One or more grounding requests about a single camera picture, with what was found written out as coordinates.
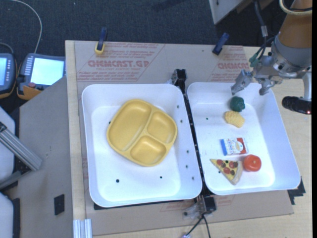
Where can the blue red white carton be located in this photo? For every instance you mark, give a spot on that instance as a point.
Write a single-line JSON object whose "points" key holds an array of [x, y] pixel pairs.
{"points": [[233, 146]]}

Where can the black cylinder on white bracket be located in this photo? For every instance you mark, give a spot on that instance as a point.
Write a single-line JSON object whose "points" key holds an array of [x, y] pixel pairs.
{"points": [[297, 103]]}

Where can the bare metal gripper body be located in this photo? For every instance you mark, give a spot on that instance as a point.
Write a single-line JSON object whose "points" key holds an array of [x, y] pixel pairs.
{"points": [[270, 69]]}

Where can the brown cardboard board red print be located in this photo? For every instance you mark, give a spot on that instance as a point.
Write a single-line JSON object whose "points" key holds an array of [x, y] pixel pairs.
{"points": [[148, 63]]}

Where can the yellow divided plate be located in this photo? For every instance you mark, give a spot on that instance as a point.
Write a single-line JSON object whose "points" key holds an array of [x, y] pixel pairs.
{"points": [[142, 132]]}

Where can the green broccoli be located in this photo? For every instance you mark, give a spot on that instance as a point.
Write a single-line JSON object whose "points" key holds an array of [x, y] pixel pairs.
{"points": [[237, 103]]}

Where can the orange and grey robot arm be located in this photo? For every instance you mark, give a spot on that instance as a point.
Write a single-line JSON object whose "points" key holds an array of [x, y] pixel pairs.
{"points": [[296, 26]]}

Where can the pizza slice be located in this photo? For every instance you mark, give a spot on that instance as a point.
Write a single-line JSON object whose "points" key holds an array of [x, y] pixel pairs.
{"points": [[229, 170]]}

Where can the thin black rod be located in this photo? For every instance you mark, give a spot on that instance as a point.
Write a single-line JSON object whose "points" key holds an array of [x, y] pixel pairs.
{"points": [[192, 125]]}

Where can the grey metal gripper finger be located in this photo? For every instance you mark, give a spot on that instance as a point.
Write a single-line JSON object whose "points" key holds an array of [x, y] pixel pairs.
{"points": [[240, 81], [265, 86]]}

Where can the red tomato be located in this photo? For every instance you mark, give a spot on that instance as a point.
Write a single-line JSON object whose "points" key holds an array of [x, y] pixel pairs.
{"points": [[252, 163]]}

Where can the white plastic tray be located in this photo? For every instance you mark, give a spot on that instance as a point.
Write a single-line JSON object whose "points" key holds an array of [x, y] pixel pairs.
{"points": [[104, 182], [277, 137]]}

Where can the yellow corn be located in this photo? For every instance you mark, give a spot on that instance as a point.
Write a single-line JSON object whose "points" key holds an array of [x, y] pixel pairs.
{"points": [[234, 119]]}

